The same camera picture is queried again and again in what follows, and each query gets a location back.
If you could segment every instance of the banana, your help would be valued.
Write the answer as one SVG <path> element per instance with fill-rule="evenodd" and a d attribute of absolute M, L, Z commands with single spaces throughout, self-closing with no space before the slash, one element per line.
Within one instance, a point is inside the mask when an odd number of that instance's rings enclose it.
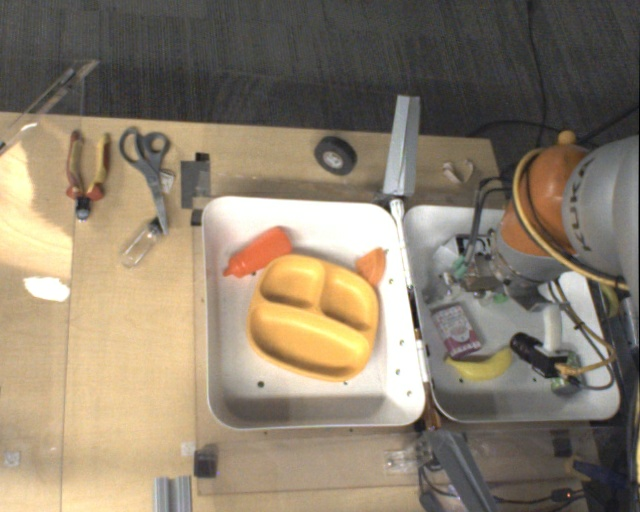
<path fill-rule="evenodd" d="M 511 348 L 505 347 L 486 359 L 456 361 L 447 357 L 445 362 L 453 366 L 467 380 L 482 381 L 500 377 L 511 365 Z"/>

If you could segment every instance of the red and yellow pliers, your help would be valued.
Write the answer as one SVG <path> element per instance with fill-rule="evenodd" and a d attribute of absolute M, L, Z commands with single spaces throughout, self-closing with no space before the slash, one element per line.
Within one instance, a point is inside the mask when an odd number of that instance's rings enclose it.
<path fill-rule="evenodd" d="M 104 197 L 103 183 L 107 179 L 109 170 L 109 146 L 111 139 L 108 133 L 105 133 L 98 142 L 98 169 L 89 185 L 87 191 L 84 191 L 82 185 L 82 177 L 80 175 L 80 154 L 82 153 L 82 134 L 79 130 L 71 133 L 69 143 L 69 156 L 67 157 L 67 180 L 69 187 L 67 188 L 67 196 L 76 202 L 76 217 L 78 220 L 85 221 L 89 218 L 91 211 L 91 201 L 99 201 Z"/>

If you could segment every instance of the table surface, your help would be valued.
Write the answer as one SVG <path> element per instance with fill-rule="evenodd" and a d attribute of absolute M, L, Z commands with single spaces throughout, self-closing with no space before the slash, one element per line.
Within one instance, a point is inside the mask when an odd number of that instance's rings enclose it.
<path fill-rule="evenodd" d="M 0 123 L 14 117 L 0 114 Z M 166 197 L 170 235 L 129 270 L 119 251 L 155 215 L 142 175 L 117 151 L 120 134 L 132 125 L 167 134 L 172 146 L 163 166 L 178 176 Z M 100 136 L 113 139 L 106 195 L 86 223 L 75 220 L 64 194 L 75 128 L 85 137 L 87 182 Z M 313 149 L 328 134 L 355 148 L 350 176 L 333 176 L 315 162 Z M 191 211 L 180 207 L 181 161 L 208 153 L 214 194 L 291 190 L 370 200 L 382 184 L 389 140 L 389 134 L 50 116 L 3 155 L 0 509 L 151 510 L 154 478 L 192 473 L 194 228 Z M 467 173 L 466 159 L 476 166 L 468 183 L 442 175 L 445 161 Z M 417 173 L 416 201 L 466 206 L 477 181 L 497 168 L 486 140 L 420 137 Z M 271 189 L 255 189 L 256 178 Z M 34 297 L 25 287 L 33 277 L 58 279 L 69 298 Z M 7 457 L 18 452 L 19 464 L 11 467 Z M 419 510 L 414 486 L 215 497 L 193 488 L 195 511 Z"/>

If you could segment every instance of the dark background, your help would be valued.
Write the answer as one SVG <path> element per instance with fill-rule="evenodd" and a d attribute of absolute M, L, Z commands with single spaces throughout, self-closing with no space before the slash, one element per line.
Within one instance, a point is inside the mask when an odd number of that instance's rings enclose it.
<path fill-rule="evenodd" d="M 88 115 L 389 132 L 410 94 L 421 133 L 464 136 L 542 121 L 537 58 L 546 124 L 584 136 L 638 104 L 639 13 L 637 0 L 0 0 L 0 110 L 97 58 Z M 593 141 L 635 133 L 637 109 Z M 479 135 L 504 167 L 538 128 Z"/>

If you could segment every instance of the orange divided plate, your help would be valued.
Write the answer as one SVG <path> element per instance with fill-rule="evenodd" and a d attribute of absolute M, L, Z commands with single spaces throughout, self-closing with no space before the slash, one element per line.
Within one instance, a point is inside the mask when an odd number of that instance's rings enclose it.
<path fill-rule="evenodd" d="M 378 296 L 355 272 L 290 254 L 272 261 L 251 299 L 253 349 L 287 370 L 329 381 L 360 373 L 378 328 Z"/>

